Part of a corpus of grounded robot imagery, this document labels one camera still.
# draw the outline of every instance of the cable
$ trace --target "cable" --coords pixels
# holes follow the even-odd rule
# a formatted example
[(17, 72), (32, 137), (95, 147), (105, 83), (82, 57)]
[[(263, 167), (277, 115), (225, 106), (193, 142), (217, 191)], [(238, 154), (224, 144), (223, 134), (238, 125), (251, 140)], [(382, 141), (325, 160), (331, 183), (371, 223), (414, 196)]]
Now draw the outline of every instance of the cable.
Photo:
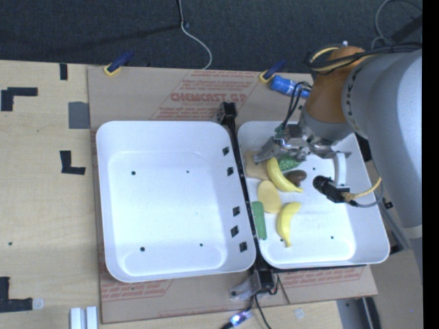
[(299, 100), (300, 100), (300, 94), (302, 93), (302, 90), (303, 90), (302, 86), (306, 86), (306, 87), (311, 88), (311, 85), (309, 85), (309, 83), (307, 83), (307, 82), (298, 82), (298, 83), (296, 83), (296, 85), (293, 88), (293, 92), (291, 94), (291, 99), (289, 100), (287, 116), (285, 117), (285, 119), (283, 120), (283, 122), (281, 124), (282, 129), (285, 129), (289, 119), (291, 118), (291, 116), (293, 115), (294, 111), (296, 110), (296, 107), (297, 107), (297, 105), (299, 103)]
[(182, 8), (181, 0), (178, 0), (178, 9), (180, 12), (180, 28), (183, 31), (183, 33), (185, 33), (188, 37), (190, 37), (190, 38), (194, 39), (196, 42), (198, 42), (202, 47), (204, 47), (206, 49), (207, 53), (209, 54), (209, 62), (207, 63), (206, 66), (203, 67), (203, 69), (208, 69), (210, 67), (210, 65), (212, 64), (212, 59), (213, 59), (212, 52), (206, 46), (206, 44), (204, 44), (200, 39), (196, 38), (195, 36), (190, 34), (185, 29), (186, 21), (185, 21), (185, 17), (183, 16), (183, 8)]
[(258, 308), (259, 313), (261, 313), (262, 320), (263, 320), (264, 324), (267, 326), (267, 329), (272, 329), (272, 327), (268, 324), (267, 319), (265, 318), (265, 315), (263, 315), (262, 308), (259, 306), (257, 293), (255, 293), (255, 295), (254, 295), (254, 302), (256, 302), (256, 307)]
[(367, 58), (382, 53), (412, 52), (419, 49), (420, 46), (414, 43), (402, 44), (402, 45), (389, 45), (384, 47), (377, 47), (375, 49), (371, 49), (368, 51), (357, 52), (354, 53), (353, 55), (336, 58), (334, 60), (325, 60), (325, 61), (316, 62), (316, 58), (317, 58), (316, 55), (320, 56), (324, 52), (331, 51), (330, 49), (324, 48), (314, 52), (311, 56), (308, 57), (305, 63), (308, 66), (308, 68), (310, 68), (312, 71), (322, 75), (326, 75), (329, 74), (330, 72), (333, 72), (336, 69), (345, 67), (348, 64), (354, 63), (355, 61), (358, 61), (362, 58)]
[(388, 43), (389, 45), (392, 45), (392, 44), (393, 44), (392, 41), (390, 41), (389, 39), (387, 39), (387, 38), (383, 35), (383, 33), (381, 32), (381, 30), (379, 29), (379, 24), (378, 24), (378, 17), (379, 17), (379, 14), (381, 13), (381, 10), (383, 9), (383, 7), (384, 7), (389, 1), (391, 1), (391, 0), (384, 0), (383, 3), (378, 7), (377, 13), (375, 14), (375, 29), (376, 29), (376, 31), (377, 31), (378, 36), (372, 41), (372, 45), (371, 45), (371, 47), (370, 47), (371, 49), (374, 48), (375, 43), (376, 43), (378, 40), (384, 40), (384, 41), (385, 41), (386, 43)]
[(342, 196), (344, 197), (344, 200), (347, 201), (347, 202), (349, 202), (350, 200), (355, 200), (358, 197), (366, 196), (366, 195), (372, 193), (376, 188), (378, 188), (380, 183), (381, 183), (381, 177), (378, 178), (377, 182), (372, 187), (370, 187), (366, 191), (363, 191), (362, 193), (356, 193), (356, 194), (342, 193)]
[(231, 329), (239, 324), (241, 324), (243, 321), (247, 320), (251, 317), (250, 310), (253, 307), (253, 296), (250, 298), (250, 301), (248, 302), (248, 306), (245, 310), (237, 313), (236, 315), (233, 315), (232, 318), (230, 318), (230, 321), (222, 326), (221, 329)]
[(279, 278), (279, 275), (277, 274), (276, 276), (277, 276), (276, 287), (274, 288), (274, 291), (273, 291), (273, 292), (268, 291), (268, 293), (269, 293), (270, 295), (276, 295), (276, 294), (277, 294), (277, 291), (279, 290), (279, 286), (281, 285), (281, 279)]
[(359, 204), (355, 200), (351, 200), (348, 202), (348, 204), (350, 204), (351, 206), (354, 206), (354, 207), (361, 207), (361, 208), (373, 207), (373, 206), (376, 206), (377, 204), (379, 204), (379, 202), (383, 199), (383, 196), (384, 196), (384, 189), (383, 189), (383, 186), (381, 184), (381, 180), (379, 180), (379, 183), (380, 183), (379, 185), (381, 186), (381, 192), (374, 202), (371, 202), (370, 204)]

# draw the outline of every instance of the toy banana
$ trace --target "toy banana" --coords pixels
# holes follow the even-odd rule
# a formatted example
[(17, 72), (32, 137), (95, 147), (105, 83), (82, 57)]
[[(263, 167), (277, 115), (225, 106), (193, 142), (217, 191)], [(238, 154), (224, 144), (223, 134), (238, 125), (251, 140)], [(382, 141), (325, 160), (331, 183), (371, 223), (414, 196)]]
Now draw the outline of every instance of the toy banana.
[(290, 247), (290, 228), (291, 228), (291, 218), (300, 210), (302, 204), (300, 202), (290, 202), (286, 204), (277, 217), (276, 229), (278, 234), (285, 241), (285, 246)]
[(283, 175), (281, 169), (279, 168), (279, 163), (277, 162), (277, 159), (275, 157), (271, 157), (267, 161), (267, 172), (271, 181), (280, 191), (296, 191), (298, 193), (303, 192), (302, 188), (298, 188)]

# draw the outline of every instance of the green object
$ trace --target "green object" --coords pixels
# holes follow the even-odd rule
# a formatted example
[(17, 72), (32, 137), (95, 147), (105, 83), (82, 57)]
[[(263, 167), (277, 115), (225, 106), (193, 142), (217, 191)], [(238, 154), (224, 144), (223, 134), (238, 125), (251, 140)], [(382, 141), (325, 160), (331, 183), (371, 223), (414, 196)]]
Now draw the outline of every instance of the green object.
[(289, 171), (290, 169), (296, 168), (301, 162), (294, 160), (291, 156), (284, 155), (278, 159), (279, 168), (282, 172)]
[(260, 201), (252, 202), (252, 212), (254, 217), (254, 224), (256, 225), (256, 233), (261, 240), (267, 239), (267, 228), (265, 227), (265, 215), (263, 211), (263, 204)]

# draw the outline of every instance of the black tape marking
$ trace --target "black tape marking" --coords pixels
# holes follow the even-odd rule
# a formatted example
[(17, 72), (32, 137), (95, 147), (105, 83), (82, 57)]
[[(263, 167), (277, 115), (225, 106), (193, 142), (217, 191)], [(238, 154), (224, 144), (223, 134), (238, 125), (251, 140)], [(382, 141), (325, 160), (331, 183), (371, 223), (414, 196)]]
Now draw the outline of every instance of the black tape marking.
[(38, 88), (12, 87), (1, 91), (0, 111), (12, 111), (14, 107), (14, 96), (38, 96)]
[(14, 105), (14, 97), (7, 91), (1, 91), (1, 111), (12, 111)]
[(0, 277), (0, 313), (32, 310), (32, 298), (16, 300), (9, 298), (9, 277)]
[(85, 174), (85, 167), (72, 167), (71, 166), (71, 151), (60, 151), (62, 169), (61, 173), (67, 174)]
[(60, 80), (67, 80), (69, 78), (69, 73), (67, 71), (67, 64), (60, 63)]
[(89, 129), (90, 116), (85, 102), (69, 102), (69, 129)]

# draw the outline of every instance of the blue connector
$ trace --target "blue connector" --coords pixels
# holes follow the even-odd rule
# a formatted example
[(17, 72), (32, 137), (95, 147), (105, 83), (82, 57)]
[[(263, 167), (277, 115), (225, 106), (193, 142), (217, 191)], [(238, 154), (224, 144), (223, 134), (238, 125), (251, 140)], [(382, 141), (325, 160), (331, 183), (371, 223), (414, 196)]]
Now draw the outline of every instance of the blue connector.
[[(297, 85), (297, 82), (295, 82), (294, 80), (288, 80), (288, 79), (281, 77), (280, 75), (275, 75), (273, 77), (270, 88), (271, 88), (271, 90), (278, 91), (284, 95), (292, 96), (293, 91), (294, 91), (294, 87), (296, 87), (296, 85)], [(303, 88), (300, 85), (297, 86), (297, 88), (296, 88), (296, 94), (298, 94), (298, 93), (300, 93), (301, 97), (308, 97), (309, 96), (309, 90)]]
[(247, 319), (252, 317), (251, 311), (244, 311), (241, 313), (238, 313), (230, 318), (230, 323), (237, 327), (239, 324), (241, 324), (243, 321), (246, 321)]

